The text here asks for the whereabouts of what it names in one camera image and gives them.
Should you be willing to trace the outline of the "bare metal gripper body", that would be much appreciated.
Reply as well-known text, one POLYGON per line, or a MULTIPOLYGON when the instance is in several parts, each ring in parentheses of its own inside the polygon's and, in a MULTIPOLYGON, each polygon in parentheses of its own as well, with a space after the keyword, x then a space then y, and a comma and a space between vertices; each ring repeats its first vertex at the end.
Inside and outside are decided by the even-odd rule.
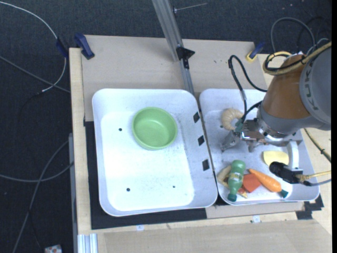
POLYGON ((259 119, 246 120, 243 123, 240 138, 246 144, 248 141, 258 141, 260 145, 286 146, 290 141, 295 141, 293 135, 285 135, 273 130, 264 121, 259 119))

